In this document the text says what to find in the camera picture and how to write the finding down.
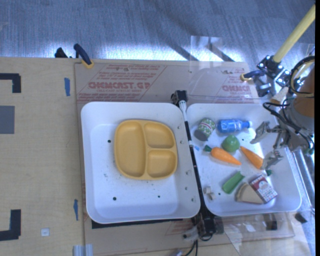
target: yellow pole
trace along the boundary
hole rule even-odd
[[[283,57],[290,51],[298,39],[303,35],[307,28],[316,19],[316,5],[314,4],[311,9],[306,13],[300,23],[295,27],[289,37],[285,40],[280,49],[272,57],[273,61],[280,63]]]

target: toy water bottle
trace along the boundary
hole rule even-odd
[[[239,119],[223,119],[218,122],[216,127],[220,133],[226,134],[241,131],[251,126],[251,121],[242,121]]]

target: green can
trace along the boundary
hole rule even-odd
[[[205,142],[216,128],[216,123],[209,118],[203,118],[198,125],[198,128],[194,131],[194,136]]]

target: wooden table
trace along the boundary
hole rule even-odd
[[[0,234],[14,228],[11,210],[21,212],[20,235],[0,241],[0,255],[67,256],[86,244],[74,71],[79,62],[0,58],[0,73],[21,76],[21,93],[13,93],[11,80],[0,79],[0,106],[14,106],[14,132],[0,133]],[[70,96],[64,78],[70,80]],[[302,225],[291,221],[294,237],[201,246],[198,255],[310,255]]]

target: toy carrot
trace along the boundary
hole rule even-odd
[[[214,147],[211,148],[209,146],[205,146],[204,150],[207,152],[211,153],[211,156],[213,156],[216,159],[219,159],[221,161],[230,163],[230,164],[234,164],[234,165],[241,165],[241,162],[237,159],[235,159],[231,154],[229,154],[227,151],[225,151],[224,149],[220,148],[220,147]]]
[[[252,152],[251,150],[245,148],[244,146],[240,146],[241,151],[245,154],[248,160],[257,168],[260,169],[264,162],[264,159]]]

